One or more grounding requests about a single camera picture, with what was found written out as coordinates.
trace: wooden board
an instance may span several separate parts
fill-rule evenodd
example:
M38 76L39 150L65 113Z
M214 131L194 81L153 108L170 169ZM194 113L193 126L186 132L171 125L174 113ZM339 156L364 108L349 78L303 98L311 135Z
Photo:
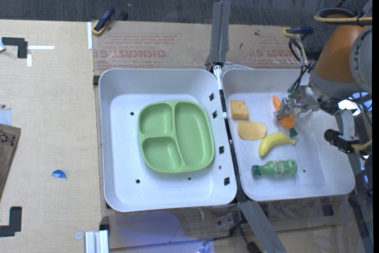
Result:
M21 232L2 238L0 252L83 252L77 231L98 230L101 219L93 58L86 23L0 21L1 37L22 37L32 67L17 48L0 53L0 103L11 107L20 141L0 201L23 208ZM61 169L66 179L52 177Z

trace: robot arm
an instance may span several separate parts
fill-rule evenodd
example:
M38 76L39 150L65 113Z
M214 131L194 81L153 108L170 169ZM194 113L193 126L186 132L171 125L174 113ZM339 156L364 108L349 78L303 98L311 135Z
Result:
M350 110L338 103L357 92L372 95L372 26L340 25L326 43L315 67L309 71L308 85L300 85L283 98L277 120L297 110L319 109L336 117L339 131L327 130L325 139L345 153L358 143Z

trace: toy banana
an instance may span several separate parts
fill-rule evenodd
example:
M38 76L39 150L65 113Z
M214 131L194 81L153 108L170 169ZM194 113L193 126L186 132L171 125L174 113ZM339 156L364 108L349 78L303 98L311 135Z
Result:
M259 156L264 157L267 153L277 145L282 145L284 143L295 144L296 140L289 138L283 132L275 132L269 135L266 135L259 144Z

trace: carrot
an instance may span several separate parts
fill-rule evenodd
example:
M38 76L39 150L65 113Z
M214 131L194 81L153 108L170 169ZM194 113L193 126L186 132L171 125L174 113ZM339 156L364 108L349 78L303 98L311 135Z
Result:
M275 95L272 96L272 100L274 102L275 109L277 111L279 111L281 101ZM293 134L293 136L297 135L297 133L296 133L296 131L294 129L295 120L294 120L294 117L292 116L292 114L280 118L279 121L281 122L281 124L282 124L283 127L285 127L286 129L290 129L291 130L290 133Z

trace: metal bar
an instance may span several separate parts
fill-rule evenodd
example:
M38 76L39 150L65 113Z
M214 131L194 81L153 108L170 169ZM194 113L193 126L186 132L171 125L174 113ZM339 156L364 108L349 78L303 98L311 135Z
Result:
M239 204L239 208L248 221L264 253L286 253L283 244L259 203L251 200Z
M226 61L226 52L229 50L230 7L230 1L213 4L211 47L207 63L221 63L223 65Z
M85 232L84 253L109 253L108 230Z

